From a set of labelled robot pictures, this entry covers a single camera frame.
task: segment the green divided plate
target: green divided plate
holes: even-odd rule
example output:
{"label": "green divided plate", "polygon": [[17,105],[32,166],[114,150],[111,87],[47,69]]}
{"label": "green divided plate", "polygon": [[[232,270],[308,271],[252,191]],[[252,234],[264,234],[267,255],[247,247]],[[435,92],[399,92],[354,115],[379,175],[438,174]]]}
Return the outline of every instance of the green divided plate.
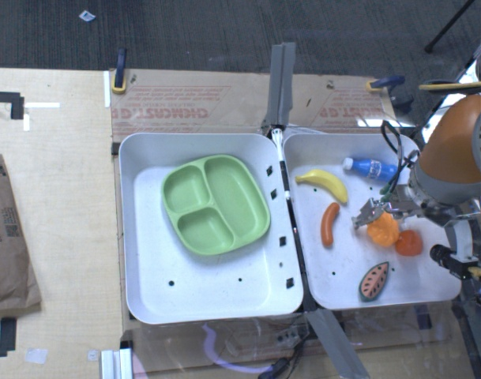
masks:
{"label": "green divided plate", "polygon": [[259,187],[233,156],[207,156],[174,169],[163,180],[162,197],[182,243],[200,255],[236,250],[270,225]]}

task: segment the watermelon slice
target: watermelon slice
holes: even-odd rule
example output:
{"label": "watermelon slice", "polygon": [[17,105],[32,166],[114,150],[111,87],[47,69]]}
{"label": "watermelon slice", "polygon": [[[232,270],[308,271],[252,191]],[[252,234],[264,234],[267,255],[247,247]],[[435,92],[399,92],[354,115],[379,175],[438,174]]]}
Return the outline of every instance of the watermelon slice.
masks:
{"label": "watermelon slice", "polygon": [[385,261],[370,268],[359,284],[359,294],[364,302],[375,300],[382,292],[388,278],[389,262]]}

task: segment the white bottle cap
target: white bottle cap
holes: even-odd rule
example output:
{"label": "white bottle cap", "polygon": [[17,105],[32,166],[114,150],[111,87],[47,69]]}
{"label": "white bottle cap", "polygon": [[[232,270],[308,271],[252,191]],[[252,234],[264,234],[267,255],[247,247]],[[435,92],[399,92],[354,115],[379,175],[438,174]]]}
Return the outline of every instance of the white bottle cap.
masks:
{"label": "white bottle cap", "polygon": [[352,169],[352,159],[351,157],[346,157],[344,159],[344,162],[342,163],[342,167],[344,168],[344,170],[351,170]]}

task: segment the sausage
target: sausage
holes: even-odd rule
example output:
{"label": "sausage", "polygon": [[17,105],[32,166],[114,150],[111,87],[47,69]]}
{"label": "sausage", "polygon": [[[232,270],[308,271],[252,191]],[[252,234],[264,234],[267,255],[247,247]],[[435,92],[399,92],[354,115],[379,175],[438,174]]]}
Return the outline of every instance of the sausage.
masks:
{"label": "sausage", "polygon": [[332,202],[322,215],[321,240],[325,247],[330,247],[333,244],[332,225],[339,211],[340,205],[337,202]]}

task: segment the yellow toy banana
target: yellow toy banana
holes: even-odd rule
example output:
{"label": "yellow toy banana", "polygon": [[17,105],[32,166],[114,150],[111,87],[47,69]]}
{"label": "yellow toy banana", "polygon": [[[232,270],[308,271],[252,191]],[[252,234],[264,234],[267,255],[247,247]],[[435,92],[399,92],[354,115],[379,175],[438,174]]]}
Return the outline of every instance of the yellow toy banana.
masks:
{"label": "yellow toy banana", "polygon": [[348,189],[345,184],[334,174],[314,168],[305,174],[297,175],[295,181],[327,189],[338,201],[345,204],[348,201]]}

